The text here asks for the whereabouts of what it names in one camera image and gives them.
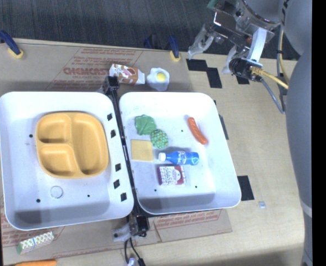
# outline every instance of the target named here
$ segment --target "beige tabletop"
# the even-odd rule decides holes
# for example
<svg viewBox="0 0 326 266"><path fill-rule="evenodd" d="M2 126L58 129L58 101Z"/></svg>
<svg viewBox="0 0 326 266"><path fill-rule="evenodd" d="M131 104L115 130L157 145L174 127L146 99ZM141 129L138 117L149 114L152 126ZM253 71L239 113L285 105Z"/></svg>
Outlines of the beige tabletop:
<svg viewBox="0 0 326 266"><path fill-rule="evenodd" d="M183 61L187 53L181 53ZM238 84L222 75L224 55L201 54L217 68L222 88L211 88L204 71L187 71L190 90L209 95L223 117L237 176L248 176L254 199L227 210L232 232L137 246L152 265L289 265L300 264L304 222L282 115L261 83ZM276 74L276 60L261 59ZM290 76L295 62L284 61ZM267 79L275 95L278 88ZM126 265L123 249L57 259L58 265Z"/></svg>

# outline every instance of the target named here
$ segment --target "small blue object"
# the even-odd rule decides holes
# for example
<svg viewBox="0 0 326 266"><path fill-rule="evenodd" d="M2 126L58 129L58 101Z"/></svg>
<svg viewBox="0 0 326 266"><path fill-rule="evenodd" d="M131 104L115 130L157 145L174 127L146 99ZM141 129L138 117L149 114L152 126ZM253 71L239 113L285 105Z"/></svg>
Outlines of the small blue object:
<svg viewBox="0 0 326 266"><path fill-rule="evenodd" d="M174 35L170 35L168 37L168 42L170 43L170 47L172 49L173 55L175 58L179 58L179 47L178 47L178 41L176 40Z"/></svg>
<svg viewBox="0 0 326 266"><path fill-rule="evenodd" d="M159 153L158 159L160 161L170 161L176 165L197 165L199 156L197 152L174 151L170 154Z"/></svg>
<svg viewBox="0 0 326 266"><path fill-rule="evenodd" d="M9 48L15 53L15 55L21 54L21 51L14 39L3 29L0 31L0 38L9 46Z"/></svg>

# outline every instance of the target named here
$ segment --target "bottle cap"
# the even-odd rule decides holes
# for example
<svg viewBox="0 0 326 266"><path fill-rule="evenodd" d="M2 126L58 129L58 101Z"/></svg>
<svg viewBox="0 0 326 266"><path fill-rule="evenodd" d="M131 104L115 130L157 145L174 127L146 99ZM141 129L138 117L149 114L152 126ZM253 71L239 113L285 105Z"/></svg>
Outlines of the bottle cap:
<svg viewBox="0 0 326 266"><path fill-rule="evenodd" d="M158 159L159 159L160 161L164 162L165 159L166 159L166 155L165 155L165 153L159 153L159 154L158 154Z"/></svg>

